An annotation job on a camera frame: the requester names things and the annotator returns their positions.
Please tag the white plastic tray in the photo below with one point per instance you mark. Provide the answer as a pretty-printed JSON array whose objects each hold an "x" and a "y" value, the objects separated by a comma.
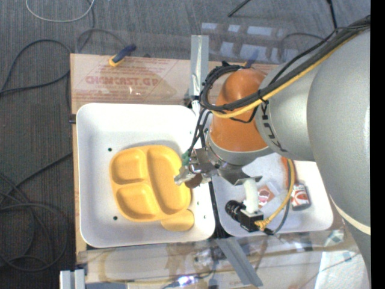
[
  {"x": 129, "y": 125},
  {"x": 312, "y": 221}
]

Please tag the black cylinder on white bracket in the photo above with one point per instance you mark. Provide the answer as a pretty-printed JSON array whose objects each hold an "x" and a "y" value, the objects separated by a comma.
[{"x": 251, "y": 218}]

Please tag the brown cardboard board red print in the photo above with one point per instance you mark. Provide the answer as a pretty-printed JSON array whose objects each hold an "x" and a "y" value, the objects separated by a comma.
[{"x": 120, "y": 80}]

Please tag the red and white can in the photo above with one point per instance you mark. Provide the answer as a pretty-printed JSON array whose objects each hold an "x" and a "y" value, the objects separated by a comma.
[{"x": 300, "y": 197}]

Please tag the brown round biscuit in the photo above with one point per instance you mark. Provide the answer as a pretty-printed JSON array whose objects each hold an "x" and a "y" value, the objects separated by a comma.
[{"x": 192, "y": 185}]

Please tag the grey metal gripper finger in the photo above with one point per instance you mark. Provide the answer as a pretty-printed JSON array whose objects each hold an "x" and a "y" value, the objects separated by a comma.
[
  {"x": 183, "y": 178},
  {"x": 205, "y": 178}
]

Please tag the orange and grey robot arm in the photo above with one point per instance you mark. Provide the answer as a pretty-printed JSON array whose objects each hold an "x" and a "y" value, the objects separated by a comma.
[{"x": 331, "y": 107}]

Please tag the yellow divided plate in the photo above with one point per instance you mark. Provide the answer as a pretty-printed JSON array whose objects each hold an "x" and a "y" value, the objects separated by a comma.
[{"x": 162, "y": 176}]

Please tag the brown and white packet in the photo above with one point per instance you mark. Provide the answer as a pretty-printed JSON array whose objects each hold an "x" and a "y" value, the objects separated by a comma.
[{"x": 264, "y": 196}]

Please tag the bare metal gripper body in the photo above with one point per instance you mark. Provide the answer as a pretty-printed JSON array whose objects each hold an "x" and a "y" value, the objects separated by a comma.
[{"x": 210, "y": 165}]

